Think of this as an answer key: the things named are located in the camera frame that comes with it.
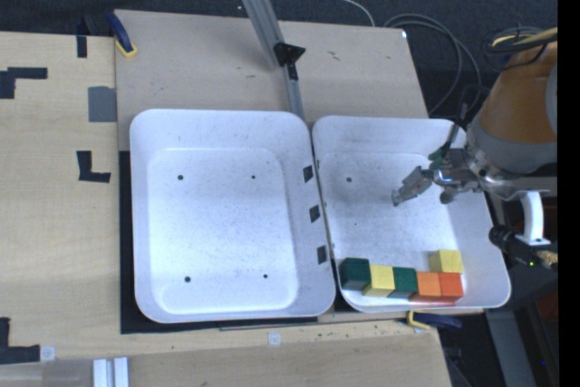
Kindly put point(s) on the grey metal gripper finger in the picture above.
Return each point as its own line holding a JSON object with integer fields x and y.
{"x": 410, "y": 188}
{"x": 448, "y": 196}

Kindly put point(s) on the white plastic tray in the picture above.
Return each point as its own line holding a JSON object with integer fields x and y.
{"x": 385, "y": 231}
{"x": 226, "y": 222}

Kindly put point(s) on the pale wood board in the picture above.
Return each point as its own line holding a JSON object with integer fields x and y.
{"x": 204, "y": 68}

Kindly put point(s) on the yellow cube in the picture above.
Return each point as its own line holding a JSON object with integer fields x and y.
{"x": 446, "y": 260}
{"x": 380, "y": 278}

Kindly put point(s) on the red-orange cube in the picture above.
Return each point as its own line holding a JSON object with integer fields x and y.
{"x": 451, "y": 284}

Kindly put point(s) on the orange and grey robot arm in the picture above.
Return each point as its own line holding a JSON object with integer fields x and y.
{"x": 516, "y": 113}

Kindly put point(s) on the black cylinder on white bracket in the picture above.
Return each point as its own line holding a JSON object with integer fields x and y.
{"x": 531, "y": 213}

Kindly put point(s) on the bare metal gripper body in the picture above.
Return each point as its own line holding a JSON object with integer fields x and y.
{"x": 466, "y": 177}

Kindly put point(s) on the dark green cube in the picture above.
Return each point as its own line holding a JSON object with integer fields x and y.
{"x": 355, "y": 273}

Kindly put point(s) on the orange cube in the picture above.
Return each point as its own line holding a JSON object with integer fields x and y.
{"x": 428, "y": 284}

